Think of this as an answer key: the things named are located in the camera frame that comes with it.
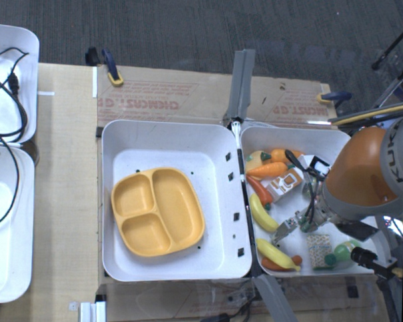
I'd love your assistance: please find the orange carrot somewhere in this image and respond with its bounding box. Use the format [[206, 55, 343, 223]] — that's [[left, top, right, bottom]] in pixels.
[[268, 147, 304, 165], [246, 160, 296, 181]]

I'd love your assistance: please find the white plastic tray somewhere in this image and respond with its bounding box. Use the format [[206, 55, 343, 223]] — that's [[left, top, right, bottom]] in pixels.
[[95, 118, 259, 289], [233, 125, 391, 283]]

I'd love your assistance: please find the thin black and white rod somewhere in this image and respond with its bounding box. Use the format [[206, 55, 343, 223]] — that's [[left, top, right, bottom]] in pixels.
[[225, 120, 268, 278]]

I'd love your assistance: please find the green plastic bottle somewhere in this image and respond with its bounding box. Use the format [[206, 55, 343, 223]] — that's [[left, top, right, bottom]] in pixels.
[[323, 239, 363, 269]]

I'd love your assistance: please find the brown cardboard board, red print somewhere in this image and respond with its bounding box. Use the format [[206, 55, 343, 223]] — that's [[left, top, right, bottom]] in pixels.
[[85, 64, 403, 322]]

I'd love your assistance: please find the black cylinder on white bracket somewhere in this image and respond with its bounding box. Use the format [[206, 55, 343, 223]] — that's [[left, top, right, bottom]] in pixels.
[[348, 224, 403, 282]]

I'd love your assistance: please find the yellow toy pepper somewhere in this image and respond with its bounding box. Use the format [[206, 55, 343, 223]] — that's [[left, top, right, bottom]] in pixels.
[[244, 149, 272, 175]]

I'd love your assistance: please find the patterned pale packet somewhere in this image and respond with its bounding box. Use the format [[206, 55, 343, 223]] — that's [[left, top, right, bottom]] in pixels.
[[304, 233, 336, 271]]

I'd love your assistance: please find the yellow divided plate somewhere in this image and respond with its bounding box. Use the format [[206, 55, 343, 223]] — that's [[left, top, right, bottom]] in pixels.
[[108, 165, 209, 261]]

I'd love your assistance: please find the red toy chili pepper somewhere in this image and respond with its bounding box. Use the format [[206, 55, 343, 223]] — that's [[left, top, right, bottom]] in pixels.
[[244, 174, 276, 211]]

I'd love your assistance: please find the white and orange carton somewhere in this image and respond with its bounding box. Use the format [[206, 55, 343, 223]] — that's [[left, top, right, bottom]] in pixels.
[[259, 165, 306, 205]]

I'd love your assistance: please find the yellow banana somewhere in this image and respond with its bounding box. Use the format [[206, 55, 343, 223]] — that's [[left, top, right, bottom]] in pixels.
[[247, 192, 281, 234], [253, 237, 303, 272]]

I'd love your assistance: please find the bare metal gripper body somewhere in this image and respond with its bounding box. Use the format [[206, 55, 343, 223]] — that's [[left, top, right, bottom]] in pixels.
[[293, 204, 333, 232]]

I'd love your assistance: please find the orange sausage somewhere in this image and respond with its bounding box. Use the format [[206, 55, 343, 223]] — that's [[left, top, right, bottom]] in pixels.
[[260, 253, 303, 273]]

